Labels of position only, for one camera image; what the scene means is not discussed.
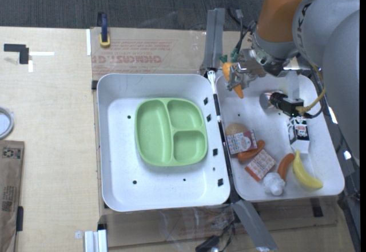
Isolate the orange and white carton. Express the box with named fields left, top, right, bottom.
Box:
left=244, top=148, right=277, bottom=182

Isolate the brown paper packet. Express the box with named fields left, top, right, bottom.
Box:
left=0, top=139, right=25, bottom=252

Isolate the green divided plate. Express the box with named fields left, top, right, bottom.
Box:
left=134, top=98, right=209, bottom=167

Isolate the white plastic tray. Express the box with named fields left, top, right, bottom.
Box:
left=96, top=73, right=231, bottom=213
left=214, top=69, right=346, bottom=203

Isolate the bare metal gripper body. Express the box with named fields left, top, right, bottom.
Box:
left=238, top=47, right=290, bottom=78

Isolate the black and white carton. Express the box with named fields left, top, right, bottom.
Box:
left=286, top=116, right=311, bottom=155

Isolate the orange sausage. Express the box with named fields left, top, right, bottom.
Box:
left=277, top=153, right=296, bottom=182
left=237, top=139, right=266, bottom=162

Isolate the brown cardboard board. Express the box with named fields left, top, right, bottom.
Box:
left=89, top=26, right=345, bottom=248

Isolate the brown bread bun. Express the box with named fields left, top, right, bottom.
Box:
left=225, top=122, right=248, bottom=136

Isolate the white crumpled lump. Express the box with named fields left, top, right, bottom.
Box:
left=262, top=172, right=287, bottom=197

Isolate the silver can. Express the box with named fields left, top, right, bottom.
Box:
left=259, top=91, right=276, bottom=110

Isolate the yellow banana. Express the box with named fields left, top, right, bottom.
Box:
left=292, top=150, right=324, bottom=190

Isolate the pink carton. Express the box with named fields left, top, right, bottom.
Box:
left=226, top=130, right=258, bottom=156

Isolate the orange carrot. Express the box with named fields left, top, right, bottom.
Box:
left=222, top=55, right=245, bottom=99

